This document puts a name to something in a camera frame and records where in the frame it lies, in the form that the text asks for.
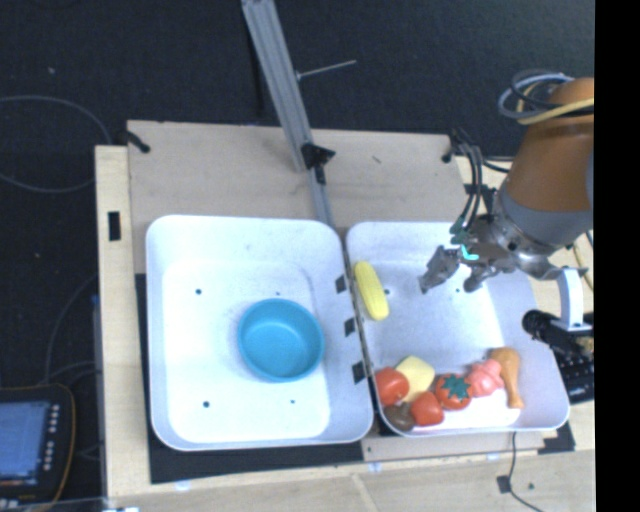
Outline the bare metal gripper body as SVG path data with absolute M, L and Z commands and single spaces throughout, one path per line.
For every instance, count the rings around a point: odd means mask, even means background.
M 452 230 L 452 243 L 460 246 L 458 253 L 463 264 L 469 268 L 489 264 L 496 269 L 495 276 L 520 270 L 537 280 L 555 280 L 562 272 L 549 261 L 556 250 L 554 246 L 525 235 L 502 214 L 483 214 L 471 226 Z

